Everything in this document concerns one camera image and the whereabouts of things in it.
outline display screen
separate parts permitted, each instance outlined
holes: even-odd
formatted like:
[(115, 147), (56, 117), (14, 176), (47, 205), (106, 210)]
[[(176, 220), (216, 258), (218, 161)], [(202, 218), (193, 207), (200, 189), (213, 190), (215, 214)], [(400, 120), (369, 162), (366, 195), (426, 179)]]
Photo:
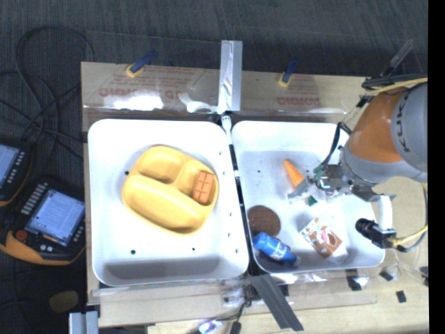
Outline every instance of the display screen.
[(0, 143), (0, 189), (8, 178), (11, 167), (18, 154), (18, 148), (2, 145)]
[(50, 189), (25, 230), (48, 235), (66, 246), (84, 214), (84, 202)]

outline yellow divided plate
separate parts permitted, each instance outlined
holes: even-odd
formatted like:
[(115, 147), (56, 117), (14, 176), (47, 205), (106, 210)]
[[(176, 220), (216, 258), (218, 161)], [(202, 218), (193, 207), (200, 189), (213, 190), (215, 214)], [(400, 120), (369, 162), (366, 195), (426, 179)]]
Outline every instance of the yellow divided plate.
[(217, 197), (218, 179), (210, 167), (164, 145), (139, 157), (122, 189), (129, 209), (179, 234), (200, 229)]

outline blue can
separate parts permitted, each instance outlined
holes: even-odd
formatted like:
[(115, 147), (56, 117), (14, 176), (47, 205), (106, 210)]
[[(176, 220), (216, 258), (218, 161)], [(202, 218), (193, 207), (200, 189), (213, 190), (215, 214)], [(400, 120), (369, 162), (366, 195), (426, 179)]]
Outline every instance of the blue can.
[(265, 232), (259, 232), (252, 240), (253, 246), (265, 253), (273, 260), (286, 261), (289, 264), (295, 264), (297, 257), (291, 253), (290, 248), (283, 244), (280, 240), (266, 234)]

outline blue and yellow clamp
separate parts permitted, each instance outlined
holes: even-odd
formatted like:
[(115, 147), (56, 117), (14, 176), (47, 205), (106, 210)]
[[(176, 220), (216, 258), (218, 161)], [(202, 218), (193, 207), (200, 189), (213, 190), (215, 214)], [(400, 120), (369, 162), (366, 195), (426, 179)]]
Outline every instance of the blue and yellow clamp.
[(131, 78), (134, 78), (136, 75), (140, 74), (144, 70), (144, 65), (150, 64), (157, 56), (158, 52), (156, 52), (155, 50), (144, 54), (135, 63), (127, 67), (127, 75)]
[(287, 66), (286, 72), (281, 74), (278, 84), (282, 87), (287, 87), (291, 81), (292, 74), (297, 66), (298, 59), (294, 58)]

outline brown round object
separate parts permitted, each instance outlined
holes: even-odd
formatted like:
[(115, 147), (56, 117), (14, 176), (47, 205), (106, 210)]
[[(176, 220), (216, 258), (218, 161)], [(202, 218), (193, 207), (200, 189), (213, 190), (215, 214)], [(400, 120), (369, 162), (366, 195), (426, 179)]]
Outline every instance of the brown round object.
[(263, 205), (255, 205), (248, 211), (250, 231), (255, 235), (259, 232), (276, 237), (281, 230), (281, 221), (277, 213)]

